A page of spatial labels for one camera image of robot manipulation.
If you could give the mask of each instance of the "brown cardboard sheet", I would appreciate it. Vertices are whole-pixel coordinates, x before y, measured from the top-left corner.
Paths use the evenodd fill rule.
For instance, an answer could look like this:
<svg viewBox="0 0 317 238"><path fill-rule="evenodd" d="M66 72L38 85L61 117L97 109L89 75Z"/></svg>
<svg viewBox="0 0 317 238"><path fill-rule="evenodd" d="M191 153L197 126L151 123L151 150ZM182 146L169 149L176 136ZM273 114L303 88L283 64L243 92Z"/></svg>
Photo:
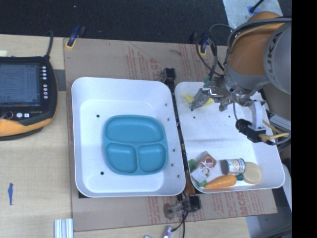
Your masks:
<svg viewBox="0 0 317 238"><path fill-rule="evenodd" d="M226 47L218 47L220 62ZM208 69L201 62L195 45L77 39L72 50L64 48L67 121L71 171L73 225L76 232L98 229L179 223L167 219L165 204L177 203L176 196L153 197L80 197L75 184L72 131L71 86L80 77L158 80L164 68L175 68L175 85L182 81L203 81ZM203 57L211 66L209 50ZM199 195L202 208L188 215L186 221L276 213L270 189Z"/></svg>

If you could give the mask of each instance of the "tin can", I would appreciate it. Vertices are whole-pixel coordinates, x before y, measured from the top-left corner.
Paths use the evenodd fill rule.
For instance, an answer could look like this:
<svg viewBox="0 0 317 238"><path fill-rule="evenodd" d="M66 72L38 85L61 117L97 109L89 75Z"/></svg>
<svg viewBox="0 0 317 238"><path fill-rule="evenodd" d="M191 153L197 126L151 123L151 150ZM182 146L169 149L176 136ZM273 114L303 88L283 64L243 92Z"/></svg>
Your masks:
<svg viewBox="0 0 317 238"><path fill-rule="evenodd" d="M220 161L221 171L224 175L231 174L236 176L242 174L246 169L246 164L243 159L231 159Z"/></svg>

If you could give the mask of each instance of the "blue plate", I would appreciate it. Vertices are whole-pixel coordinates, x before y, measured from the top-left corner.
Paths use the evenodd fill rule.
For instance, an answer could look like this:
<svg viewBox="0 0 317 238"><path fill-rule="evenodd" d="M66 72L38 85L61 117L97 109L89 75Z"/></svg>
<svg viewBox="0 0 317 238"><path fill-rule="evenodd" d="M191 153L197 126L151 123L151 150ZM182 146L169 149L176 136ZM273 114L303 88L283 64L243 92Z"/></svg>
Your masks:
<svg viewBox="0 0 317 238"><path fill-rule="evenodd" d="M156 174L167 163L165 130L152 117L113 116L105 124L104 151L107 164L118 174Z"/></svg>

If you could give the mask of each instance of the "toy carrot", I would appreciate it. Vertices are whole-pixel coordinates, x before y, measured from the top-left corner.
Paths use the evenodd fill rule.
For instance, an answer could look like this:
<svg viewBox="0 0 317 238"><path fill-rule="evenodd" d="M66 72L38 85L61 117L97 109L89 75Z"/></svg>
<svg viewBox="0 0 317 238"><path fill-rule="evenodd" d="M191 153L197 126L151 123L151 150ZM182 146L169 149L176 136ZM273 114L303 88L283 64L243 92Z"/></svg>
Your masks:
<svg viewBox="0 0 317 238"><path fill-rule="evenodd" d="M204 188L222 188L235 185L237 177L233 175L220 176L208 182Z"/></svg>

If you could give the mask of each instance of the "table surface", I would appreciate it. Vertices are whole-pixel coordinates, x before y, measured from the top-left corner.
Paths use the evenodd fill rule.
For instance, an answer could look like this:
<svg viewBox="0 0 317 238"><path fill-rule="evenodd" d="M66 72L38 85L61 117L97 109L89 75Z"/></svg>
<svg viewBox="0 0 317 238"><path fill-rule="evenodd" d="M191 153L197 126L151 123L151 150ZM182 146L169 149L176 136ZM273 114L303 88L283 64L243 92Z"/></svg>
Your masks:
<svg viewBox="0 0 317 238"><path fill-rule="evenodd" d="M0 35L0 51L8 56L44 56L48 43L48 37ZM65 69L63 38L54 38L50 57L54 69ZM72 218L65 91L58 93L54 121L32 136L1 141L0 159L0 237L54 237L54 220ZM185 237L250 237L245 217L186 222L185 226ZM75 232L74 237L160 238L165 229L166 225L153 225ZM180 238L182 233L179 228L172 237Z"/></svg>

